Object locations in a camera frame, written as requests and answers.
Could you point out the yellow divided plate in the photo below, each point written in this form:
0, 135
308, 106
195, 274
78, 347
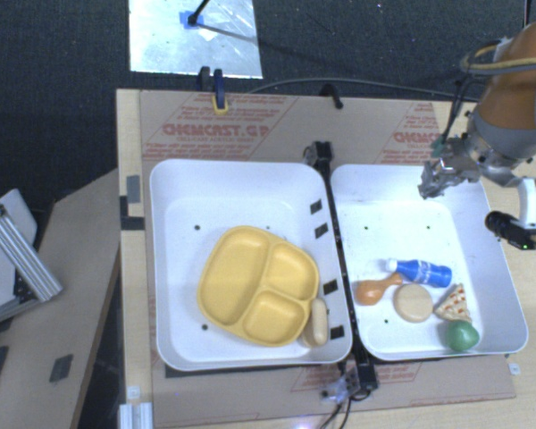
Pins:
245, 280

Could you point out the blue toy bottle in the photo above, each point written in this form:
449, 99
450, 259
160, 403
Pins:
422, 272

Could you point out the beige round toy biscuit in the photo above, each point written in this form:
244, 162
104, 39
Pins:
413, 303

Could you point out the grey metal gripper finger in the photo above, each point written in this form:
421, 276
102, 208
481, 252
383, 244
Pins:
442, 182
426, 181

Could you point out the toy pizza slice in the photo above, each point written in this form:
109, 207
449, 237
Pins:
454, 307

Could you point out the white plastic tray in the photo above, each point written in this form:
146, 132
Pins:
402, 221
232, 195

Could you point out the green toy ball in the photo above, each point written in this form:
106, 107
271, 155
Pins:
461, 336

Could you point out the beige toy bread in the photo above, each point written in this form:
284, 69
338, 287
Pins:
318, 324

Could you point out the brown cardboard board red print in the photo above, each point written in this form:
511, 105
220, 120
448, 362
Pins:
259, 132

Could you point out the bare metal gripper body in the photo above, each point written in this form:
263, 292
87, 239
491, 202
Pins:
462, 161

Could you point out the black cylinder on white bracket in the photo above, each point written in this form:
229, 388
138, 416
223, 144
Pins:
511, 228

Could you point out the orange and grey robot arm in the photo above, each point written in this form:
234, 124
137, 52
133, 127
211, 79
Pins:
511, 96

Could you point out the orange toy chicken drumstick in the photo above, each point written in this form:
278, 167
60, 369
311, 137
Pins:
371, 291

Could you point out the thin black and white rod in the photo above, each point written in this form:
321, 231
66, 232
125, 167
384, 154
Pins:
339, 239

